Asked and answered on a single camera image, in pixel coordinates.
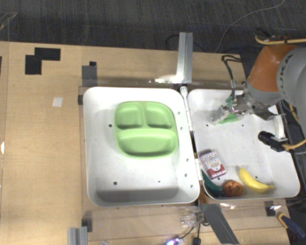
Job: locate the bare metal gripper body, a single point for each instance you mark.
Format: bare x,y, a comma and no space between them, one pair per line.
243,106

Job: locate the black cylinder on white bracket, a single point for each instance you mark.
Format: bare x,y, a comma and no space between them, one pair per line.
270,138

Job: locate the light green toy vegetable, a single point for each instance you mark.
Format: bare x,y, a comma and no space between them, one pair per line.
229,120

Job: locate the dark green toy vegetable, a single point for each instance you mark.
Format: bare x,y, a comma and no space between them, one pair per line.
210,186

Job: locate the yellow banana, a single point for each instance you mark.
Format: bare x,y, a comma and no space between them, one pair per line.
250,181

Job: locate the white plastic tray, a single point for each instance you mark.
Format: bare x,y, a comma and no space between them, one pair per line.
142,182
234,147

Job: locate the white and red carton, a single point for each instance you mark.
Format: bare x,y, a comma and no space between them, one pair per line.
213,165

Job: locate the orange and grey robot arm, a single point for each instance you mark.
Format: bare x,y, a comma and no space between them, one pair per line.
295,73

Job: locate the brown doughnut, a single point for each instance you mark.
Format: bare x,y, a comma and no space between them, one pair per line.
232,188

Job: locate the green divided plate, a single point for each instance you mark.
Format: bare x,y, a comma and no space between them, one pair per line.
146,139

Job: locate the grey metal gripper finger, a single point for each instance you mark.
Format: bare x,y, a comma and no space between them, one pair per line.
228,109
217,116

